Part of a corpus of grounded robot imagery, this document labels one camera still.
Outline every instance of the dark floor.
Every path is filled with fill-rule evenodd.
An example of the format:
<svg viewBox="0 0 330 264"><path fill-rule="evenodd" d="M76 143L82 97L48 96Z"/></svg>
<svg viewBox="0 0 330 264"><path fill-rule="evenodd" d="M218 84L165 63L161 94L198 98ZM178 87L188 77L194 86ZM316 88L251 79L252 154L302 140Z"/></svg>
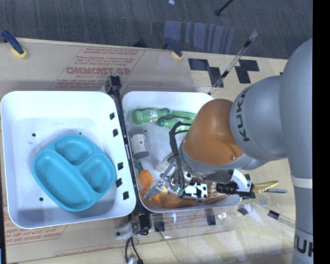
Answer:
<svg viewBox="0 0 330 264"><path fill-rule="evenodd" d="M288 59L312 37L313 0L0 0L1 32L17 37ZM0 227L2 226L0 210Z"/></svg>

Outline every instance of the blue divided plate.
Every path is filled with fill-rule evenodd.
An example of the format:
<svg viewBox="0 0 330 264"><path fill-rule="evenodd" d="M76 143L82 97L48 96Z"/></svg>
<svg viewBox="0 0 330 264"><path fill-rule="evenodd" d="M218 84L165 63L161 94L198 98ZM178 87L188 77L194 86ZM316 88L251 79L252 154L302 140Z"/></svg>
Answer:
<svg viewBox="0 0 330 264"><path fill-rule="evenodd" d="M63 209L83 211L111 188L116 169L88 138L68 134L39 152L33 161L33 175L46 194Z"/></svg>

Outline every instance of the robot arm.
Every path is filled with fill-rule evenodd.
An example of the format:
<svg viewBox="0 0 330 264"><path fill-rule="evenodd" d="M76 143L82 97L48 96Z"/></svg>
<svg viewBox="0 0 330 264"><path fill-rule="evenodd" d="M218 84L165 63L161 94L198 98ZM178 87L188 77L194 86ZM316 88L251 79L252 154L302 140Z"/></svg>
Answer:
<svg viewBox="0 0 330 264"><path fill-rule="evenodd" d="M312 39L291 55L282 76L251 85L233 103L206 103L180 154L197 175L224 184L234 181L230 169L287 157L296 201L293 264L313 263Z"/></svg>

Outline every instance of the cardboard sheet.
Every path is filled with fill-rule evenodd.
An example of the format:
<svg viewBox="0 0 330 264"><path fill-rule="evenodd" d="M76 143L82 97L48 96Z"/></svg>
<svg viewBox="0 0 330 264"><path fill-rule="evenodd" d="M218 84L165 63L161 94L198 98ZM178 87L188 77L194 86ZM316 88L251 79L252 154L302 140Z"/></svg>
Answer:
<svg viewBox="0 0 330 264"><path fill-rule="evenodd" d="M120 76L123 83L122 95L134 90L207 92L212 87L210 75L215 72L223 73L234 58L219 54L183 52L184 59L178 61L171 56L170 51L164 50L23 38L18 40L27 50L27 56L23 59L12 54L9 44L0 43L0 100L5 94L16 90L99 91L103 89L109 75ZM193 59L201 60L200 62L207 65L202 69L192 68L190 65ZM238 63L237 68L226 77L224 87L218 88L213 97L234 101L236 95L250 84L265 77L279 75L286 64L286 60L253 57L242 59L248 62ZM245 67L247 64L253 64L253 67ZM79 257L74 260L85 263L90 255L96 255L93 256L95 258L106 250L119 250L112 253L117 259L113 263L124 261L121 248L124 247L125 240L116 238L114 228L125 225L127 217L32 230L15 226L7 211L2 160L1 169L8 263L33 260L40 263L41 259L52 259L51 263L57 263L58 256L67 257L68 261L68 255L72 257L77 254ZM293 247L295 203L287 160L268 163L249 174L256 183L277 179L280 181L279 188L287 189L288 193L259 194L254 200L243 201L242 206L249 204L249 208L252 208L251 212L244 208L247 215L242 214L245 211L240 207L224 210L232 220L232 230L229 232L218 229L219 233L213 235L191 236L189 230L183 237L172 240L171 235L166 240L163 234L152 232L148 236L139 237L137 243L144 248L143 251L151 248L150 259L161 253L165 254L164 249L170 247L172 256L167 255L171 263L174 259L181 263L192 263L194 259L200 260L199 263L206 263L208 259L244 262L290 253ZM278 214L277 219L269 215L271 211ZM245 238L243 242L243 235L251 237ZM211 250L204 249L205 245L211 246Z"/></svg>

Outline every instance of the green bottle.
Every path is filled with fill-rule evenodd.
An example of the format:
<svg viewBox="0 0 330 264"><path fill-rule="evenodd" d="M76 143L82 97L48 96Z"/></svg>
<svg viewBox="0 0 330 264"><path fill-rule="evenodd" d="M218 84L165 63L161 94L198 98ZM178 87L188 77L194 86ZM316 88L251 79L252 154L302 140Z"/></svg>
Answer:
<svg viewBox="0 0 330 264"><path fill-rule="evenodd" d="M132 118L135 124L141 123L151 123L158 121L162 117L171 116L171 111L168 108L157 109L157 108L147 108L147 109L136 109L132 113Z"/></svg>
<svg viewBox="0 0 330 264"><path fill-rule="evenodd" d="M182 122L182 123L192 123L193 120L188 120L188 119L184 119L184 118L171 118L166 120L165 118L161 118L158 121L159 126L161 127L168 127L168 128L172 128L177 122ZM188 125L180 125L176 128L176 132L177 131L182 131L182 130L188 130L190 128L190 126Z"/></svg>
<svg viewBox="0 0 330 264"><path fill-rule="evenodd" d="M196 114L190 112L172 111L172 117L178 117L193 121L193 119L196 117Z"/></svg>

